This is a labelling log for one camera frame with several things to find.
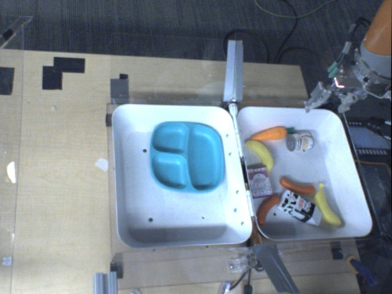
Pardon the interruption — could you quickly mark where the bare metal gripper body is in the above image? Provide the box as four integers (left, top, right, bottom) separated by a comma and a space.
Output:
333, 60, 392, 100

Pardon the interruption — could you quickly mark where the small white bottle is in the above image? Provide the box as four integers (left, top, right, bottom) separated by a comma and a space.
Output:
285, 131, 314, 153

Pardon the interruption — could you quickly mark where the orange carrot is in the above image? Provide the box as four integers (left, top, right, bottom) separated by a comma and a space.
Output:
251, 126, 296, 141

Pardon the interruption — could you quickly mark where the white plastic tray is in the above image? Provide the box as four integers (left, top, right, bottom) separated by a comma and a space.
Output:
111, 103, 254, 249
236, 106, 374, 242

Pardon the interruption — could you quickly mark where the yellow banana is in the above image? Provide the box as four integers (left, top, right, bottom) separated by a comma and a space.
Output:
244, 139, 274, 172
314, 183, 342, 227

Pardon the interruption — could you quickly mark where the orange-red sausage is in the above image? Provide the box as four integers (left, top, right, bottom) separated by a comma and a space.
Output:
279, 176, 317, 195
256, 195, 282, 227

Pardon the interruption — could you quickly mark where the pink carton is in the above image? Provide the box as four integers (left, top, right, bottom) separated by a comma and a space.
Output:
246, 163, 274, 200

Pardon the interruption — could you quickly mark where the black and white milk carton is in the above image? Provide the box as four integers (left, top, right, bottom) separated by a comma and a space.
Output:
277, 189, 323, 227

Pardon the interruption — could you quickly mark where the blue divided plate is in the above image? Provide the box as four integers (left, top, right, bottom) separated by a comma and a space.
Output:
149, 121, 226, 193

